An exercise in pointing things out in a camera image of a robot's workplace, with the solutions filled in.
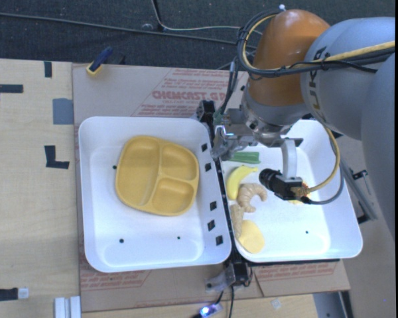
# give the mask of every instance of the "yellow plate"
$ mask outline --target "yellow plate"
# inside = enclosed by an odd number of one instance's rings
[[[194,203],[199,165],[187,148],[153,136],[129,140],[115,179],[120,200],[157,215],[181,215]]]

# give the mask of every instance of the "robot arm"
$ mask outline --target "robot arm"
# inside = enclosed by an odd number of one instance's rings
[[[245,45],[266,20],[252,65]],[[370,182],[395,238],[395,18],[329,26],[301,10],[261,13],[239,33],[237,60],[249,80],[240,108],[214,118],[213,158],[227,160],[257,143],[281,147],[282,135],[311,114],[328,130],[362,141]],[[270,175],[277,183],[283,179]]]

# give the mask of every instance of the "beige toy food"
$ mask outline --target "beige toy food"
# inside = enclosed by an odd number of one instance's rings
[[[239,188],[237,202],[245,212],[255,212],[256,208],[251,205],[251,199],[258,195],[262,201],[267,200],[267,190],[259,184],[243,184]]]
[[[260,252],[265,244],[264,236],[258,226],[250,220],[241,222],[241,235],[238,241],[250,253]]]
[[[234,236],[238,239],[241,235],[241,223],[243,221],[243,214],[245,211],[239,206],[239,204],[234,204],[230,206],[230,212],[232,214]]]

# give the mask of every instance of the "blue and yellow object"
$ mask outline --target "blue and yellow object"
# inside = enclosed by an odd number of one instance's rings
[[[102,69],[102,64],[112,55],[113,48],[107,47],[100,53],[97,58],[86,67],[87,73],[91,76],[95,76]]]

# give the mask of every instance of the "wooden surface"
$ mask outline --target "wooden surface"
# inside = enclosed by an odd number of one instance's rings
[[[52,100],[72,99],[72,64],[0,60],[0,83],[22,94],[0,95],[0,288],[29,298],[0,302],[0,317],[53,317],[55,297],[80,294],[74,173],[74,127],[54,125]],[[45,145],[69,168],[47,168]],[[226,317],[224,312],[215,317]],[[191,317],[203,305],[85,313],[94,317]],[[232,317],[317,317],[312,295],[235,300]]]

